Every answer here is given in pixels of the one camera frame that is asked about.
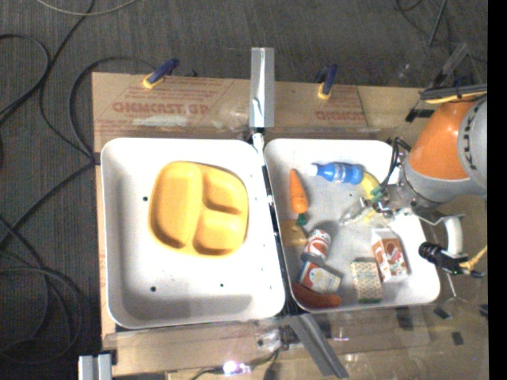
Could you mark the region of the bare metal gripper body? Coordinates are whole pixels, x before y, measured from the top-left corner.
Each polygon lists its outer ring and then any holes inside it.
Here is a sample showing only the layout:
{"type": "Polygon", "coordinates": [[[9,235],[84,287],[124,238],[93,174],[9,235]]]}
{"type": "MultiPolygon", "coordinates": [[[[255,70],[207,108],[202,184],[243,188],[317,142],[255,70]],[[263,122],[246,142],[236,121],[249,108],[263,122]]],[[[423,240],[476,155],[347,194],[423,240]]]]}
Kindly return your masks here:
{"type": "Polygon", "coordinates": [[[411,214],[418,202],[417,194],[408,184],[387,184],[376,194],[375,210],[383,215],[411,214]]]}

